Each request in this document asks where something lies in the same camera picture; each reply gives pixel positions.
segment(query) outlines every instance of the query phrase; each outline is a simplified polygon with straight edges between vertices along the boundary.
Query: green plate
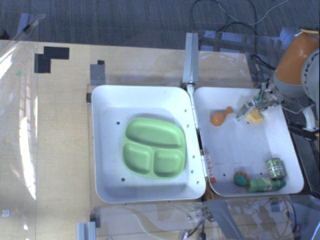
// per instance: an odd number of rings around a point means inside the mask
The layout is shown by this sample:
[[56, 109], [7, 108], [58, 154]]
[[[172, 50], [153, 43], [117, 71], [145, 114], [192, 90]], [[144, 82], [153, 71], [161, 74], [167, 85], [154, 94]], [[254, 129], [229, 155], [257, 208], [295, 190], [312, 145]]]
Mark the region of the green plate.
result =
[[125, 127], [121, 158], [133, 174], [165, 180], [175, 178], [185, 166], [185, 134], [174, 123], [137, 117]]

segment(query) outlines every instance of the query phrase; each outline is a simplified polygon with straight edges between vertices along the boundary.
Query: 7up can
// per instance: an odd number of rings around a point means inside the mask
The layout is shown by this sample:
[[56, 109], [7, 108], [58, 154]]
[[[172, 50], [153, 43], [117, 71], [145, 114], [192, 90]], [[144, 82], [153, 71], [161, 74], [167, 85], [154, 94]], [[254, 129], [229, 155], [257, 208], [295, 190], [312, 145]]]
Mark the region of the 7up can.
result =
[[265, 162], [269, 177], [272, 180], [283, 179], [286, 174], [280, 158], [272, 158]]

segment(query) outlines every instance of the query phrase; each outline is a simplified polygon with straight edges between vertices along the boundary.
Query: white cable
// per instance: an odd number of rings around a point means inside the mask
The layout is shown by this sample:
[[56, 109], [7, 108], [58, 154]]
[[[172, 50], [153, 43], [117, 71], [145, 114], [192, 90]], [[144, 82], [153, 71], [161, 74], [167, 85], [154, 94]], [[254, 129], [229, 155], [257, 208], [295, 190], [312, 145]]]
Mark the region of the white cable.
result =
[[[281, 3], [279, 3], [278, 5], [272, 7], [271, 9], [269, 9], [269, 10], [265, 13], [265, 15], [264, 15], [260, 20], [258, 20], [258, 21], [255, 22], [255, 23], [249, 23], [249, 24], [247, 24], [247, 25], [253, 26], [253, 25], [256, 25], [256, 24], [262, 22], [262, 21], [267, 17], [267, 15], [268, 15], [273, 9], [275, 9], [275, 8], [277, 8], [277, 7], [279, 7], [279, 6], [282, 6], [283, 4], [285, 4], [285, 3], [289, 2], [289, 1], [290, 1], [290, 0], [285, 0], [285, 1], [281, 2]], [[236, 19], [235, 17], [233, 17], [232, 15], [230, 15], [230, 14], [220, 5], [220, 3], [218, 3], [218, 4], [219, 4], [219, 7], [220, 7], [230, 18], [234, 19], [236, 22], [239, 22], [239, 20]]]

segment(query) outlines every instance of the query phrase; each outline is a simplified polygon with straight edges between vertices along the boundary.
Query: yellow sponge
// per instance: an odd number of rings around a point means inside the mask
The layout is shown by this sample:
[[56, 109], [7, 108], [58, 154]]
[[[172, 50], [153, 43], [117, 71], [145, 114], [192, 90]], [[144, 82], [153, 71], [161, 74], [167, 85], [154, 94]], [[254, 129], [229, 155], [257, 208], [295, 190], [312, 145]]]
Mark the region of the yellow sponge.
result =
[[264, 119], [262, 115], [260, 115], [258, 109], [254, 108], [247, 116], [246, 118], [253, 122], [254, 124], [261, 123]]

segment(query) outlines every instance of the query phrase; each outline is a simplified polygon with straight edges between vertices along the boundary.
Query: white tray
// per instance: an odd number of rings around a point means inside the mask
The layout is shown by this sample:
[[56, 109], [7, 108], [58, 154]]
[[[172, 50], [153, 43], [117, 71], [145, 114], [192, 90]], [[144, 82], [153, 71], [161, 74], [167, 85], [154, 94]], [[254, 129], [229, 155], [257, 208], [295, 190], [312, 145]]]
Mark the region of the white tray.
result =
[[[199, 143], [190, 98], [184, 90], [178, 87], [102, 85], [92, 93], [92, 117], [95, 186], [103, 201], [188, 200], [203, 195], [206, 182]], [[178, 177], [154, 179], [126, 170], [121, 160], [122, 138], [127, 123], [136, 117], [166, 120], [184, 131], [186, 161]]]
[[[280, 106], [262, 112], [259, 124], [246, 118], [237, 121], [235, 114], [258, 89], [202, 87], [195, 91], [203, 151], [210, 154], [216, 183], [212, 189], [224, 197], [295, 194], [304, 187], [304, 178], [297, 155]], [[221, 126], [213, 126], [213, 112], [232, 107], [233, 114], [227, 115]], [[249, 193], [245, 187], [233, 183], [237, 171], [246, 172], [250, 178], [268, 177], [265, 161], [278, 157], [282, 160], [287, 176], [286, 185], [274, 192]]]

